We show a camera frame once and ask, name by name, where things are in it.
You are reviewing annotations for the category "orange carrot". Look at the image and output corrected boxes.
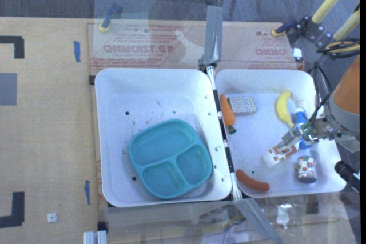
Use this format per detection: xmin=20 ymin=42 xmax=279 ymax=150
xmin=220 ymin=94 xmax=238 ymax=135

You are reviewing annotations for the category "blue divided plate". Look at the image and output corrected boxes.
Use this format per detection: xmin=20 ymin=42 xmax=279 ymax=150
xmin=128 ymin=118 xmax=214 ymax=200

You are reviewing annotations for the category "black cylinder on white bracket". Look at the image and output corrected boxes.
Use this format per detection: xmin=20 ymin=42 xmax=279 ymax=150
xmin=334 ymin=159 xmax=361 ymax=195

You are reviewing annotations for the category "blue bottle with white cap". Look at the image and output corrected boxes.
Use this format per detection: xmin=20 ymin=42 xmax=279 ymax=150
xmin=293 ymin=107 xmax=314 ymax=150

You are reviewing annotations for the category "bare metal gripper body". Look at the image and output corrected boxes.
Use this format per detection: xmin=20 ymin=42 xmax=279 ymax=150
xmin=300 ymin=116 xmax=345 ymax=144

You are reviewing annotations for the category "orange sausage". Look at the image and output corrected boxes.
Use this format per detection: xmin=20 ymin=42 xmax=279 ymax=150
xmin=235 ymin=169 xmax=270 ymax=192

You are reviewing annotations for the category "yellow banana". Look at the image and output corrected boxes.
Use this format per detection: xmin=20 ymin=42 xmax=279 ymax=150
xmin=275 ymin=90 xmax=295 ymax=129

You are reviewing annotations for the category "small patterned box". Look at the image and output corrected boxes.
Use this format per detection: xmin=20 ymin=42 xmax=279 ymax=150
xmin=227 ymin=95 xmax=258 ymax=117

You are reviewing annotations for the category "brown cardboard board, red print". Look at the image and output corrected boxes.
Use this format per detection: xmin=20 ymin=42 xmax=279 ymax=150
xmin=86 ymin=21 xmax=348 ymax=238

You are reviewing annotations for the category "white plastic tray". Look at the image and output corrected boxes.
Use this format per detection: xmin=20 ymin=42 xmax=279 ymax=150
xmin=214 ymin=69 xmax=348 ymax=199
xmin=94 ymin=67 xmax=233 ymax=208

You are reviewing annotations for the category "white carton with orange print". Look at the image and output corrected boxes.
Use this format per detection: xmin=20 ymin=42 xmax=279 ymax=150
xmin=260 ymin=143 xmax=300 ymax=169

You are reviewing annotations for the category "white can with red print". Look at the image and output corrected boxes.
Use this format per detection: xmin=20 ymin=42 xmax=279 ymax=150
xmin=296 ymin=155 xmax=318 ymax=184

